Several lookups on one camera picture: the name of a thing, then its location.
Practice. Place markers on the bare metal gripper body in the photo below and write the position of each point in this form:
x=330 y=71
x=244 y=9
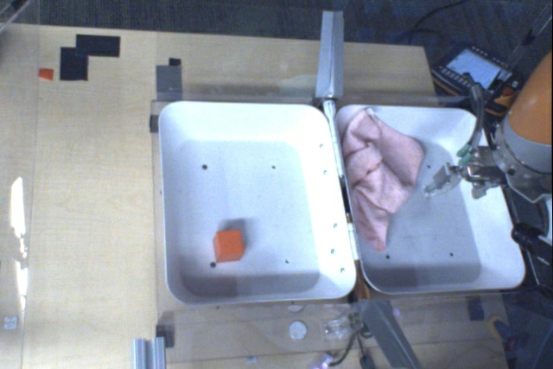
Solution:
x=484 y=168

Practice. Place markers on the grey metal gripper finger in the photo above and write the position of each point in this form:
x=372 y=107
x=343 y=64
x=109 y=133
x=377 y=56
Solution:
x=479 y=191
x=445 y=178

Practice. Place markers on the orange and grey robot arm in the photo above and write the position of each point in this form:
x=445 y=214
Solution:
x=529 y=112

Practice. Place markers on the white plastic tray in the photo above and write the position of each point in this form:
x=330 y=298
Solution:
x=259 y=203
x=436 y=242

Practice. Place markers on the pink cloth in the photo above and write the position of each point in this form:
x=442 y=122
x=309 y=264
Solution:
x=376 y=168

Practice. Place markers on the orange cube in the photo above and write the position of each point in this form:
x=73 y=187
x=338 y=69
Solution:
x=228 y=245

